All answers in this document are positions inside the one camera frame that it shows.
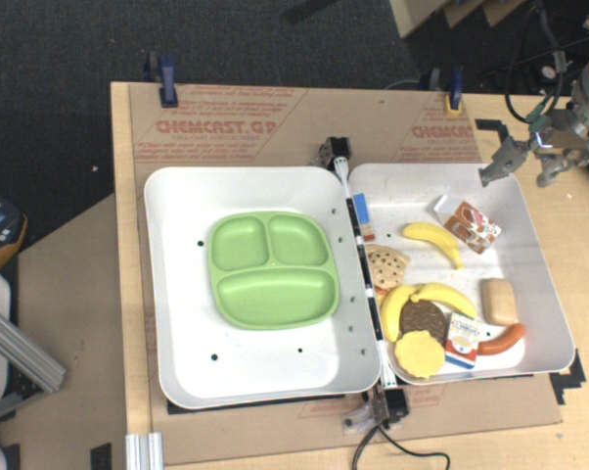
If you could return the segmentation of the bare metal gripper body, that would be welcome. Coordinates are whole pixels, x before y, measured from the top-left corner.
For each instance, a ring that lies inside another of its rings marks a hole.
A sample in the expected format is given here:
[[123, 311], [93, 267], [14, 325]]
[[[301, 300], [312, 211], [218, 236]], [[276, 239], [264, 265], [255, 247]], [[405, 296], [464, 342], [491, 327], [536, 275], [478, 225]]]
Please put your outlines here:
[[589, 108], [555, 109], [531, 124], [532, 152], [542, 165], [589, 165]]

